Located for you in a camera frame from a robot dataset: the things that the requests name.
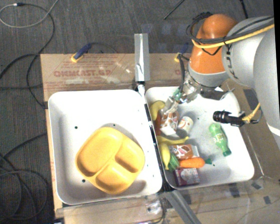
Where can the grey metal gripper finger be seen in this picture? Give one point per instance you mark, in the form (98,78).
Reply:
(166,108)
(173,105)

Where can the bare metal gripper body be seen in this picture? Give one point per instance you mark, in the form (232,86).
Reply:
(188,89)

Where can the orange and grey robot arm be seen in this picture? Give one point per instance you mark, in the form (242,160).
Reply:
(243,55)

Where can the yellow banana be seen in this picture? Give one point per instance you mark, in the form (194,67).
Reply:
(155,107)
(170,140)
(165,155)

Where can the orange sausage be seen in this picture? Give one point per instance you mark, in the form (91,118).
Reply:
(158,125)

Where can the white and orange small can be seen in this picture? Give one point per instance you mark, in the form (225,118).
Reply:
(185,124)

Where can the brown and pink packet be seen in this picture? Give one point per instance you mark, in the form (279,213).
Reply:
(182,151)

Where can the green plastic bottle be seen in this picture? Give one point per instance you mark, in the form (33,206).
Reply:
(219,138)

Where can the orange carrot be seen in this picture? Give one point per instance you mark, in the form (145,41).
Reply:
(192,163)

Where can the purple carton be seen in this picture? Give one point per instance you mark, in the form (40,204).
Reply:
(187,176)

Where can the yellow divided plate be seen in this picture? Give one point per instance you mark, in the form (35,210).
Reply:
(107,158)

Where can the white plastic tray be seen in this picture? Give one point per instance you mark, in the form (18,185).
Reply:
(83,108)
(228,172)

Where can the brown cardboard board red print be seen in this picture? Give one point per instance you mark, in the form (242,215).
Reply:
(85,72)

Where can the black cylinder on white bracket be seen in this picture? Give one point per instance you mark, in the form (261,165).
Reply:
(228,118)

